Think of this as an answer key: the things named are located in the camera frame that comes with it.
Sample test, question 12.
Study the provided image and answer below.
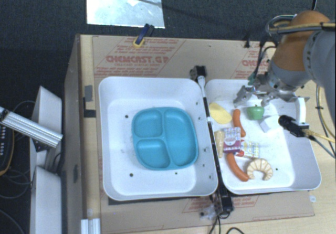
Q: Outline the yellow potato chip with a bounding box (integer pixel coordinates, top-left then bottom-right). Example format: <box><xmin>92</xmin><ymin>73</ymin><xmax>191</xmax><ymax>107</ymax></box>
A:
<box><xmin>208</xmin><ymin>102</ymin><xmax>233</xmax><ymax>125</ymax></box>

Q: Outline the white plastic tray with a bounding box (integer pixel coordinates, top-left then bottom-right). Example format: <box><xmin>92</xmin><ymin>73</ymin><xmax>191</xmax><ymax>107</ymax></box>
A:
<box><xmin>204</xmin><ymin>78</ymin><xmax>322</xmax><ymax>195</ymax></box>
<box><xmin>98</xmin><ymin>76</ymin><xmax>219</xmax><ymax>201</ymax></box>

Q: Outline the yellow and white packet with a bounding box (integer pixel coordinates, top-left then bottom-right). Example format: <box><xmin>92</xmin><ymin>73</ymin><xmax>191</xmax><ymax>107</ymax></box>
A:
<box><xmin>242</xmin><ymin>141</ymin><xmax>261</xmax><ymax>159</ymax></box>

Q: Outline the brown cardboard board red print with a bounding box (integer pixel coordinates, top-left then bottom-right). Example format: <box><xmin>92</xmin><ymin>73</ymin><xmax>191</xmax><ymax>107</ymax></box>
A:
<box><xmin>91</xmin><ymin>34</ymin><xmax>316</xmax><ymax>229</ymax></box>

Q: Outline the black block with thin wires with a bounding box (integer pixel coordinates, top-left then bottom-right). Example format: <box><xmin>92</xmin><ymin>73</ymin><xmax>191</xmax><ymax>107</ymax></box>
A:
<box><xmin>190</xmin><ymin>65</ymin><xmax>208</xmax><ymax>81</ymax></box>
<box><xmin>211</xmin><ymin>193</ymin><xmax>235</xmax><ymax>219</ymax></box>

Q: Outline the thin black and white rod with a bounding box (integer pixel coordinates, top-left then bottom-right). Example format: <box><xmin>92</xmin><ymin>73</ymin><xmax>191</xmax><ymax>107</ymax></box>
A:
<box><xmin>197</xmin><ymin>75</ymin><xmax>225</xmax><ymax>195</ymax></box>

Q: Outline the green bell pepper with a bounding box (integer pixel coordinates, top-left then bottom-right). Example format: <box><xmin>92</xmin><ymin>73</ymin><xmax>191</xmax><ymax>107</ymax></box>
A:
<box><xmin>246</xmin><ymin>104</ymin><xmax>265</xmax><ymax>121</ymax></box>

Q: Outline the black cylinder on white bracket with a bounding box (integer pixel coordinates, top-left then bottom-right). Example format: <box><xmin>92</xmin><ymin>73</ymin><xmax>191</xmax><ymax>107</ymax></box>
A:
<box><xmin>278</xmin><ymin>96</ymin><xmax>311</xmax><ymax>138</ymax></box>

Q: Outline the blue divided plate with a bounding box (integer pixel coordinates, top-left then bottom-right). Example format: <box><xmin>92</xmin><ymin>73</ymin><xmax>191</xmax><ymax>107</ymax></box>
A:
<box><xmin>131</xmin><ymin>107</ymin><xmax>200</xmax><ymax>171</ymax></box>

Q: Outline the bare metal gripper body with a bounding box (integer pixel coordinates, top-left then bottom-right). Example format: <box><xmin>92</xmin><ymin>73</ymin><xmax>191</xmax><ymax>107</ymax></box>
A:
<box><xmin>253</xmin><ymin>72</ymin><xmax>310</xmax><ymax>103</ymax></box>

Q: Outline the beige ice cream cone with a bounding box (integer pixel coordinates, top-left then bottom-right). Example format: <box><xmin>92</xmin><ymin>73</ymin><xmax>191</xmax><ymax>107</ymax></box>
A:
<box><xmin>213</xmin><ymin>130</ymin><xmax>227</xmax><ymax>159</ymax></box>

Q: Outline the white cube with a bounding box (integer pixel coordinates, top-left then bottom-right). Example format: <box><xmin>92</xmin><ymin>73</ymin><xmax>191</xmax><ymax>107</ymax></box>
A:
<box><xmin>259</xmin><ymin>115</ymin><xmax>279</xmax><ymax>133</ymax></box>

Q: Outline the pink and white carton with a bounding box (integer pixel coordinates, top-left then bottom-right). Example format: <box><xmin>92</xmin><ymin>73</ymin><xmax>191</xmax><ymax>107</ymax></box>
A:
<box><xmin>222</xmin><ymin>126</ymin><xmax>245</xmax><ymax>157</ymax></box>

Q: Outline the orange sausage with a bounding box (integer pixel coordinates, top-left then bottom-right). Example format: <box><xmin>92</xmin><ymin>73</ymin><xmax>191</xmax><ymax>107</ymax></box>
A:
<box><xmin>232</xmin><ymin>108</ymin><xmax>247</xmax><ymax>138</ymax></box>
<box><xmin>226</xmin><ymin>152</ymin><xmax>250</xmax><ymax>183</ymax></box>

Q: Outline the beige croissant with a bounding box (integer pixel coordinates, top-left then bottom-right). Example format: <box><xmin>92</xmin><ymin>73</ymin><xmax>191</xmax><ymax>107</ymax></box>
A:
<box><xmin>246</xmin><ymin>157</ymin><xmax>274</xmax><ymax>182</ymax></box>

